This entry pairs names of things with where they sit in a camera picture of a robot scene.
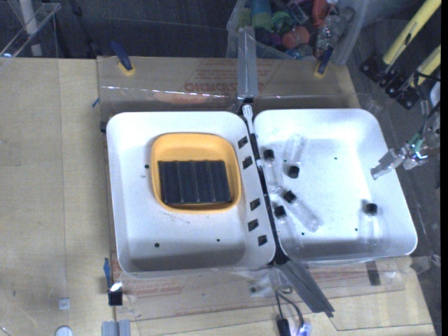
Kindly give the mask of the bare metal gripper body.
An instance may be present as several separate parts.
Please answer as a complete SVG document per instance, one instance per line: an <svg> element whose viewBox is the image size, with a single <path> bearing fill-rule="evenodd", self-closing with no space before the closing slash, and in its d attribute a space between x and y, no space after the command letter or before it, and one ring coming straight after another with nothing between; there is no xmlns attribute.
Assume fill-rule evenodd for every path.
<svg viewBox="0 0 448 336"><path fill-rule="evenodd" d="M407 142L411 160L427 160L440 154L440 117L428 118L421 129Z"/></svg>

